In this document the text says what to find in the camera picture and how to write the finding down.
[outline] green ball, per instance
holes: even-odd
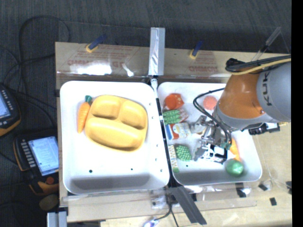
[[[225,164],[225,169],[230,175],[239,176],[242,174],[244,169],[242,162],[235,159],[231,159],[226,161]]]

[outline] orange toy food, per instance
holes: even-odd
[[[214,96],[206,96],[203,100],[203,107],[207,110],[214,110],[217,105],[217,99]]]
[[[184,104],[181,95],[179,93],[169,94],[164,99],[164,102],[167,110],[178,109]]]
[[[237,147],[237,144],[236,144],[236,141],[234,138],[232,138],[232,145],[229,150],[231,151],[232,154],[235,155],[235,157],[234,157],[235,160],[241,161],[238,147]]]
[[[77,132],[80,134],[85,126],[87,115],[89,114],[91,96],[85,96],[85,102],[80,105],[77,118]]]

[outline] yellow device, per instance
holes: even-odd
[[[14,153],[23,177],[36,195],[59,189],[59,150],[57,129],[18,135]]]
[[[0,136],[14,129],[21,121],[15,98],[0,84]]]

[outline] yellow cable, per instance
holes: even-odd
[[[244,75],[244,74],[256,71],[256,70],[260,70],[260,69],[265,68],[265,67],[274,66],[274,65],[289,62],[289,61],[292,61],[292,59],[289,58],[289,59],[284,59],[284,60],[279,60],[279,61],[273,61],[273,62],[270,62],[270,63],[267,63],[267,64],[263,64],[262,66],[257,66],[257,67],[254,67],[254,68],[251,68],[251,69],[248,69],[248,70],[245,70],[245,71],[231,72],[231,74],[232,75]]]

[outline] white tray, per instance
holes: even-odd
[[[189,114],[186,122],[194,123],[200,115],[193,105],[193,100],[196,96],[206,93],[210,90],[216,90],[225,87],[225,84],[219,83],[181,83],[181,82],[164,82],[158,87],[158,95],[160,104],[163,107],[164,99],[171,93],[179,93],[185,104],[183,108]],[[213,93],[212,95],[220,98],[222,91]],[[216,162],[210,162],[205,159],[198,159],[196,162],[189,162],[177,159],[179,168],[178,173],[173,173],[174,178],[182,185],[206,185],[220,183],[238,183],[238,182],[253,182],[257,181],[262,175],[262,166],[256,151],[256,147],[252,136],[248,131],[233,132],[232,136],[238,143],[239,155],[244,164],[244,171],[240,176],[231,176],[225,169],[224,165]],[[188,146],[192,151],[197,145],[201,136],[193,134],[190,137],[177,140],[168,140],[168,145],[181,144]]]
[[[115,95],[140,103],[148,114],[144,144],[119,152],[77,133],[77,111],[85,95]],[[60,90],[63,183],[73,194],[160,189],[169,181],[153,89],[138,82],[69,81]]]

